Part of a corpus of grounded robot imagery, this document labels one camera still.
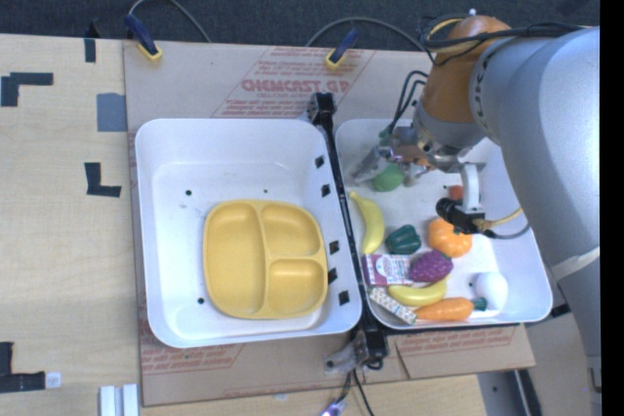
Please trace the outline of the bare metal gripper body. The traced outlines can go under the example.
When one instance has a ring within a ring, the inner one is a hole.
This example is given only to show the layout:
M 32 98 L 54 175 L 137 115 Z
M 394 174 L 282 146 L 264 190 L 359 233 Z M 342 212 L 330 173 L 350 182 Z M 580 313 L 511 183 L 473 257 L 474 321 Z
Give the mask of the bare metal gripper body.
M 413 127 L 395 128 L 390 139 L 390 157 L 395 163 L 429 169 L 451 171 L 468 151 L 437 142 L 428 132 L 419 136 Z

